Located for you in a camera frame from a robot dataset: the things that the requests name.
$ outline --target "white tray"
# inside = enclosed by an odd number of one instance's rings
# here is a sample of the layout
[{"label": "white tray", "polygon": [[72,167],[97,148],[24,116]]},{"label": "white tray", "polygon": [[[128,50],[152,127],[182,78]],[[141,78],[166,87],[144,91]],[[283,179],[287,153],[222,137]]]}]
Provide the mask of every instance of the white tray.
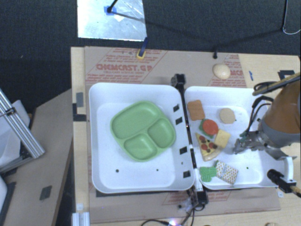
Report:
[{"label": "white tray", "polygon": [[[142,100],[156,104],[176,131],[175,143],[145,162],[131,159],[110,132],[110,121],[127,106]],[[92,181],[103,193],[179,191],[194,183],[180,93],[166,85],[98,83],[89,91]],[[175,120],[182,117],[182,123]],[[180,154],[180,149],[187,152]]]},{"label": "white tray", "polygon": [[[257,98],[252,96],[252,89],[240,88],[216,88],[216,87],[189,87],[185,91],[186,103],[194,100],[201,100],[207,119],[214,120],[220,129],[231,134],[226,148],[213,160],[203,161],[195,132],[200,133],[198,129],[200,121],[190,120],[190,130],[195,151],[198,168],[211,167],[216,160],[223,161],[230,166],[238,169],[238,176],[234,185],[230,185],[221,179],[214,177],[211,182],[202,182],[202,184],[212,190],[238,189],[251,187],[275,187],[267,177],[270,169],[275,169],[282,174],[285,171],[284,161],[276,161],[265,151],[254,151],[250,149],[240,154],[233,154],[234,143],[239,135],[248,127],[253,101]],[[230,108],[234,111],[236,121],[233,124],[224,124],[220,120],[219,112],[223,108]],[[257,118],[267,111],[263,106]],[[250,131],[258,129],[258,122],[255,120]]]}]

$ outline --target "silver sheet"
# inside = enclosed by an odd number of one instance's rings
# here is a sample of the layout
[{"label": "silver sheet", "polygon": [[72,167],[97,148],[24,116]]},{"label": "silver sheet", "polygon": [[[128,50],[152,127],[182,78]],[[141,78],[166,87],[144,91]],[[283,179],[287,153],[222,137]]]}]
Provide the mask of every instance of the silver sheet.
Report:
[{"label": "silver sheet", "polygon": [[77,0],[78,37],[143,41],[146,34],[142,0],[118,0],[115,14],[106,8],[114,0]]}]

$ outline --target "green plate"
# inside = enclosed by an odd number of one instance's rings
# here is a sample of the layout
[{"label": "green plate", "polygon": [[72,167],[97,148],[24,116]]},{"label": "green plate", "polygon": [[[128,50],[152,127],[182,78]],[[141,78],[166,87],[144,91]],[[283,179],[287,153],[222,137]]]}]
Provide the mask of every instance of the green plate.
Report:
[{"label": "green plate", "polygon": [[170,147],[175,130],[152,102],[139,101],[116,114],[111,133],[121,148],[136,161],[149,161]]}]

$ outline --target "pizza slice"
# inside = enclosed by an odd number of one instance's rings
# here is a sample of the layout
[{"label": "pizza slice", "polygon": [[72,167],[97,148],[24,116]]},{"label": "pizza slice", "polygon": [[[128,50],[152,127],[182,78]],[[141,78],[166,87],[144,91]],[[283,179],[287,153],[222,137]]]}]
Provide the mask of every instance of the pizza slice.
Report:
[{"label": "pizza slice", "polygon": [[210,161],[217,157],[222,151],[222,147],[206,139],[204,136],[196,133],[198,144],[204,161]]}]

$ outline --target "black carpet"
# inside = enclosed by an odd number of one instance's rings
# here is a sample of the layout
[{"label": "black carpet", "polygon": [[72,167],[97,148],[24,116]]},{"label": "black carpet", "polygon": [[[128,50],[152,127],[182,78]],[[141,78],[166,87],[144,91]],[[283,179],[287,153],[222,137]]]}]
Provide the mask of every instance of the black carpet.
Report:
[{"label": "black carpet", "polygon": [[[143,0],[148,48],[300,55],[286,35],[285,0]],[[300,28],[289,0],[286,29]],[[139,42],[77,37],[77,0],[0,0],[0,88],[28,112],[71,87],[70,47],[138,48]]]}]

